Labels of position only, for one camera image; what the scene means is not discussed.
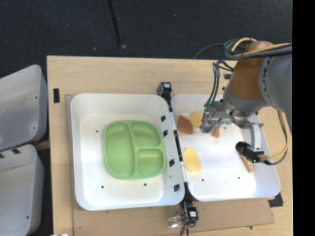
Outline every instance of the black carpet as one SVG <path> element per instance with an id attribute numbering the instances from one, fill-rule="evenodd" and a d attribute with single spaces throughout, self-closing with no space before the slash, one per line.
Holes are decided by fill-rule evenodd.
<path id="1" fill-rule="evenodd" d="M 293 0 L 0 0 L 0 78 L 47 55 L 191 59 L 203 47 L 241 37 L 292 42 Z M 222 48 L 200 59 L 223 59 Z M 42 156 L 49 170 L 49 157 Z M 51 233 L 49 175 L 43 223 Z"/>

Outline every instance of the food item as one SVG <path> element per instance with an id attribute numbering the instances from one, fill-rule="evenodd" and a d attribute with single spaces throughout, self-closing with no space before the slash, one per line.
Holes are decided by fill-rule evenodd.
<path id="1" fill-rule="evenodd" d="M 191 135 L 193 133 L 193 126 L 192 126 L 191 121 L 184 116 L 178 117 L 177 129 L 178 129 L 178 131 L 184 132 L 184 133 L 189 134 L 189 135 Z"/>
<path id="2" fill-rule="evenodd" d="M 202 113 L 200 112 L 192 112 L 188 119 L 191 121 L 194 127 L 200 128 L 202 121 Z"/>
<path id="3" fill-rule="evenodd" d="M 201 170 L 201 163 L 197 151 L 188 147 L 184 150 L 183 161 L 187 170 L 195 172 Z"/>
<path id="4" fill-rule="evenodd" d="M 217 126 L 213 129 L 212 135 L 216 138 L 220 137 L 220 126 Z"/>

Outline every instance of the small orange piece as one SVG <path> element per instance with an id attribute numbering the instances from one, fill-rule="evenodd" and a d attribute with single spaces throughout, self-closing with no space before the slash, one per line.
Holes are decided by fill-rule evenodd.
<path id="1" fill-rule="evenodd" d="M 220 126 L 217 126 L 214 128 L 213 132 L 212 132 L 212 135 L 216 138 L 219 138 L 220 137 Z"/>
<path id="2" fill-rule="evenodd" d="M 193 126 L 191 121 L 184 116 L 178 116 L 177 129 L 178 131 L 184 132 L 189 135 L 193 133 Z"/>

